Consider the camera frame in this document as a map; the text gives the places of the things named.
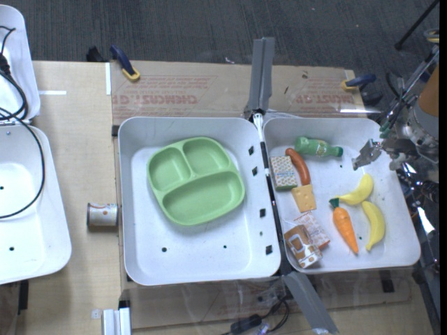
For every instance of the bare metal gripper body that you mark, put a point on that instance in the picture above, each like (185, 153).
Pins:
(413, 141)

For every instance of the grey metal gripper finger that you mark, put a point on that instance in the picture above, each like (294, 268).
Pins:
(359, 163)
(371, 148)

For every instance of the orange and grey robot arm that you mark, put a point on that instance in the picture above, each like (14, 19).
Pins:
(429, 98)

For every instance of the white plastic tray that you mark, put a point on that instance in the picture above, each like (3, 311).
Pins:
(24, 222)
(17, 65)
(349, 183)
(195, 250)

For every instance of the yellow banana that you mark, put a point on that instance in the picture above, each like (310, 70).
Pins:
(375, 223)
(359, 192)

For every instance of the green plastic bottle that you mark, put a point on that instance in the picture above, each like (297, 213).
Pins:
(314, 147)

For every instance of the orange-red sausage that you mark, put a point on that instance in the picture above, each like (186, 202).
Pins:
(301, 166)

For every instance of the orange carrot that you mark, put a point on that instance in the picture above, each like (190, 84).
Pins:
(344, 223)

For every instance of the yellow cheese wedge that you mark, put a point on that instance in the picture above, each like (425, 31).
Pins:
(304, 198)

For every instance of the white and green patterned carton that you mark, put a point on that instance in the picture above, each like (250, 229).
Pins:
(283, 173)

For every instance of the orange and white carton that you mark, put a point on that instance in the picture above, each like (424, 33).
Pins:
(319, 230)

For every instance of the green divided plate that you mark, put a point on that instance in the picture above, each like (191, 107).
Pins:
(195, 181)

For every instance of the brown cardboard board red print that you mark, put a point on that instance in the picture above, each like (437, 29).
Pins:
(174, 96)

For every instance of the white can with orange print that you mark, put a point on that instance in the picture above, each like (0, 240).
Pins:
(102, 215)

